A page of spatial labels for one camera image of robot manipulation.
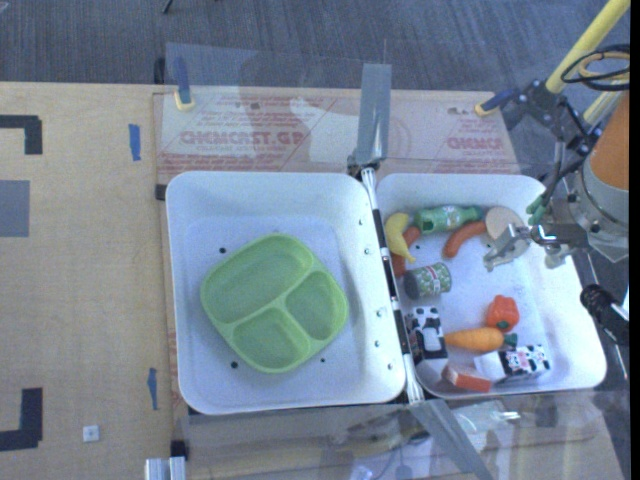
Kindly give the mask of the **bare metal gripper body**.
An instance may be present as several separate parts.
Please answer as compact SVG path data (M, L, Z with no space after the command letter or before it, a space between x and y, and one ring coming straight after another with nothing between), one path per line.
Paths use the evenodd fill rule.
M533 240L549 255L563 257L592 249L612 263L629 255L629 200L613 196L596 201L588 192L570 192L529 205Z

